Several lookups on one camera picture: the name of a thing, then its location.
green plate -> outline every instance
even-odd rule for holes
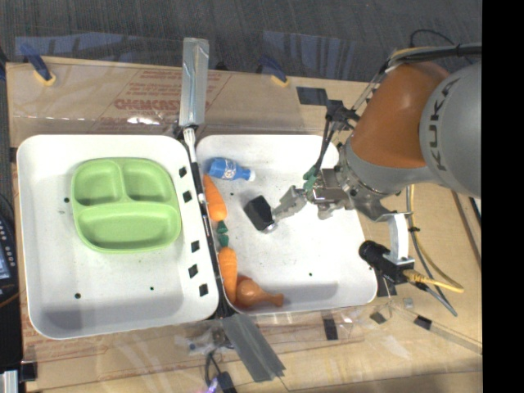
[[[76,230],[95,251],[151,251],[168,246],[180,234],[173,181],[155,161],[86,161],[73,175],[71,194]]]

carrot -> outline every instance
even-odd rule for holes
[[[211,180],[208,174],[204,175],[204,192],[206,193],[207,209],[210,212],[210,217],[214,221],[222,221],[228,216],[228,209],[226,203],[220,195],[219,190]]]
[[[220,249],[219,267],[226,295],[234,303],[237,299],[237,254],[231,247],[224,246]]]

blue bottle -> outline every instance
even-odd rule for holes
[[[215,157],[211,161],[211,166],[207,172],[209,176],[224,180],[245,179],[255,180],[255,171],[241,167],[236,161]]]

white object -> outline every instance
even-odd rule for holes
[[[239,274],[285,298],[282,307],[260,303],[245,313],[335,309],[367,304],[376,295],[375,273],[359,256],[364,233],[356,211],[336,210],[320,220],[317,207],[308,204],[279,221],[272,232],[262,233],[243,210],[259,195],[274,208],[291,185],[301,187],[321,141],[314,135],[212,135],[196,146],[203,170],[214,157],[225,157],[256,171],[253,182],[213,179],[228,207],[225,223]],[[337,160],[330,145],[323,167],[333,167]]]
[[[182,216],[175,242],[158,251],[116,254],[84,245],[66,198],[76,167],[102,157],[141,157],[164,166]],[[216,311],[206,231],[180,142],[166,136],[38,135],[23,141],[17,163],[29,318],[38,332],[54,339],[85,337],[200,321]],[[188,202],[185,192],[192,194]],[[191,277],[194,266],[198,272]],[[201,296],[201,290],[207,293]]]

